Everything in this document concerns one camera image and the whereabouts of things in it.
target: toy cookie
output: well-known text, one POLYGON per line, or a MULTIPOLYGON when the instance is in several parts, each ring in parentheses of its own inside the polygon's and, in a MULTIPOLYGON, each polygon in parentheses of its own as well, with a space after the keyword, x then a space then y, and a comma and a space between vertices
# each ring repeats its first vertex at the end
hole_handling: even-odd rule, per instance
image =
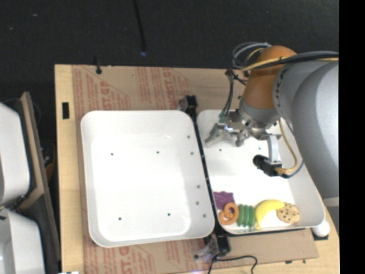
POLYGON ((276 214, 281 221, 284 221, 289 224, 293 224, 298 222, 301 218, 299 210, 297 206, 291 203, 284 202, 285 206, 281 209, 276 210, 276 214))

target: black background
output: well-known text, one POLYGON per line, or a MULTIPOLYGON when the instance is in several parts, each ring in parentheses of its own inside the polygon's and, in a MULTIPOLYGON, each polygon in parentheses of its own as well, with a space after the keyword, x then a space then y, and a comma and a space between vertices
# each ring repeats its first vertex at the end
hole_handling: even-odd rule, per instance
POLYGON ((0 100, 31 92, 55 140, 54 64, 227 68, 241 42, 339 51, 339 0, 0 0, 0 100))

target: toy food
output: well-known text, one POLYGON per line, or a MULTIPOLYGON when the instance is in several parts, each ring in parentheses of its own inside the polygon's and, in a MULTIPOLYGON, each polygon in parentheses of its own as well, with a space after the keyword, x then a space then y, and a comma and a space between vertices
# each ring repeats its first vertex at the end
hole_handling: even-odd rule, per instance
POLYGON ((233 202, 227 203, 224 210, 218 214, 219 221, 222 225, 230 225, 237 221, 240 210, 233 202))
POLYGON ((238 209, 240 210, 240 215, 237 220, 237 225, 251 228, 255 224, 255 209, 253 206, 240 204, 238 209))
POLYGON ((281 209, 283 207, 285 207, 285 203, 276 199, 261 202, 255 209, 257 222, 256 229, 261 229, 261 221, 269 211, 281 209))
POLYGON ((217 209, 219 210, 223 210, 224 205, 227 203, 234 203, 233 193, 222 191, 222 192, 213 192, 213 195, 217 209))
POLYGON ((298 222, 299 219, 301 218, 301 215, 299 213, 297 206, 295 206, 294 204, 291 204, 291 203, 286 203, 286 202, 285 202, 285 206, 283 208, 276 210, 276 214, 281 221, 284 221, 289 224, 298 222))

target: yellow banana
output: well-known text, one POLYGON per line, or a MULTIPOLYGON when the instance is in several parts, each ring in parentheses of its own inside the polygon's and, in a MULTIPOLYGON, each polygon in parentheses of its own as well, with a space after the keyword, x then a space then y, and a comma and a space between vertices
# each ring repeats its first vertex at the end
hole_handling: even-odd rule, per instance
POLYGON ((285 206, 284 202, 281 202, 280 200, 271 199, 266 200, 260 203, 256 209, 255 209, 255 216, 256 216, 256 229, 261 229, 261 221, 265 217, 265 215, 271 211, 283 208, 285 206))

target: wire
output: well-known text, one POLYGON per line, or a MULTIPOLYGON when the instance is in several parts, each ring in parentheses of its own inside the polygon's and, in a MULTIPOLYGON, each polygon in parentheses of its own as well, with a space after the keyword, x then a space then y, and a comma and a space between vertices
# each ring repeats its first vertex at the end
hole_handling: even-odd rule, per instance
POLYGON ((228 79, 229 79, 229 95, 226 103, 226 111, 224 113, 225 116, 228 116, 230 105, 232 104, 232 99, 233 99, 233 84, 234 84, 233 78, 228 75, 228 79))
MULTIPOLYGON (((291 134, 294 136, 293 128, 291 127, 291 125, 289 124, 289 122, 287 120, 285 120, 285 123, 288 126, 291 134)), ((301 165, 298 167, 298 169, 295 172, 293 172, 291 175, 286 175, 285 178, 288 179, 288 178, 291 178, 292 176, 295 176, 302 169, 303 165, 304 165, 304 161, 302 159, 301 165)))
POLYGON ((276 172, 279 175, 283 175, 283 174, 287 174, 288 172, 295 171, 297 169, 298 159, 297 159, 297 156, 295 155, 295 152, 294 152, 293 148, 291 147, 291 145, 290 145, 290 143, 289 143, 289 141, 288 141, 288 139, 286 137, 286 134, 284 132, 283 125, 281 123, 281 119, 279 119, 279 126, 280 126, 280 130, 281 130, 281 134, 283 135, 284 141, 285 141, 288 149, 290 150, 291 155, 294 158, 294 165, 291 168, 283 168, 283 167, 277 167, 277 168, 275 168, 276 172))
POLYGON ((147 52, 147 44, 146 44, 146 40, 145 40, 145 36, 144 36, 142 19, 141 19, 141 15, 140 15, 140 12, 139 12, 139 7, 138 7, 137 0, 132 0, 132 1, 133 1, 133 6, 135 8, 135 13, 136 13, 136 18, 137 18, 137 23, 138 23, 138 28, 139 28, 139 34, 140 34, 140 37, 141 37, 141 56, 145 57, 146 52, 147 52))
POLYGON ((257 51, 263 50, 265 48, 271 47, 269 43, 259 43, 259 42, 248 42, 248 43, 242 43, 236 46, 232 51, 232 67, 236 69, 242 69, 248 64, 248 60, 252 57, 254 53, 257 51), (241 62, 238 60, 238 56, 240 56, 242 53, 254 49, 248 56, 246 56, 245 61, 241 62))
POLYGON ((241 78, 239 78, 238 77, 238 74, 235 74, 234 72, 233 72, 233 70, 232 70, 232 68, 228 68, 227 69, 227 73, 230 75, 230 76, 232 76, 232 78, 234 79, 234 80, 237 80, 238 82, 240 82, 240 83, 242 83, 243 85, 246 85, 247 84, 247 79, 241 79, 241 78))
POLYGON ((229 258, 229 259, 218 259, 218 256, 221 255, 221 253, 216 254, 213 258, 212 258, 212 263, 210 264, 209 270, 207 274, 210 274, 210 272, 212 271, 213 268, 213 263, 214 262, 228 262, 228 261, 236 261, 236 260, 240 260, 240 259, 245 259, 245 258, 252 258, 255 260, 255 263, 252 265, 251 267, 251 274, 253 274, 253 269, 256 267, 257 265, 257 258, 254 256, 250 256, 250 255, 246 255, 246 256, 241 256, 241 257, 236 257, 236 258, 229 258))
POLYGON ((255 64, 248 65, 244 68, 242 68, 242 71, 248 71, 252 69, 258 69, 258 68, 267 68, 275 65, 285 64, 285 63, 299 63, 299 62, 305 62, 310 60, 328 60, 328 61, 334 61, 338 59, 338 53, 336 52, 309 52, 309 53, 303 53, 298 54, 290 57, 280 57, 280 58, 274 58, 269 59, 265 61, 261 61, 255 64))

